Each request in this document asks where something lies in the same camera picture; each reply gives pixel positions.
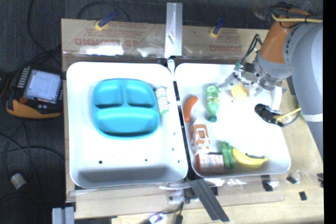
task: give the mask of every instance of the black and orange device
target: black and orange device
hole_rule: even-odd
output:
[[[7,112],[20,118],[47,119],[63,112],[61,75],[31,66],[17,72],[9,87]]]

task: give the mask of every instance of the black floor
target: black floor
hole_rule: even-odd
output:
[[[159,10],[136,9],[136,3],[180,2],[184,24],[212,26],[224,15],[223,27],[229,28],[269,28],[267,7],[282,1],[323,15],[323,0],[0,0],[0,72],[13,75],[49,50],[53,57],[35,64],[60,70],[60,20],[100,18],[111,1],[123,5],[132,22],[165,22]],[[63,117],[16,118],[6,111],[7,95],[0,106],[0,223],[51,223],[51,209],[65,198]],[[25,193],[10,182],[16,172],[28,182]]]

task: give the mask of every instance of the orange sausage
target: orange sausage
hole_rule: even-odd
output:
[[[197,101],[198,101],[197,96],[193,95],[185,102],[183,107],[183,117],[185,122],[190,121],[191,108]]]

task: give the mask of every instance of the white plastic tray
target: white plastic tray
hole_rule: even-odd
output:
[[[102,80],[127,78],[166,87],[170,110],[151,136],[110,139],[96,130],[91,96]],[[188,170],[171,74],[149,63],[78,62],[67,71],[70,176],[83,188],[178,182]]]
[[[226,141],[238,150],[255,156],[267,156],[269,162],[258,169],[246,168],[238,163],[233,169],[225,170],[222,175],[214,177],[252,176],[263,174],[285,173],[291,165],[290,155],[281,127],[261,119],[254,107],[258,103],[271,104],[268,91],[261,92],[257,97],[234,100],[229,91],[219,93],[219,109],[217,122],[207,120],[205,89],[208,85],[219,85],[233,72],[233,65],[216,65],[203,63],[183,63],[176,67],[176,83],[182,105],[195,95],[198,102],[192,109],[192,119],[185,123],[190,157],[194,170],[196,157],[190,147],[189,127],[199,117],[207,126],[213,152],[221,152],[220,142]]]

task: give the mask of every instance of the device screen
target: device screen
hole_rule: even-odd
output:
[[[40,99],[55,104],[57,102],[61,77],[58,74],[33,69],[30,73],[24,97]]]

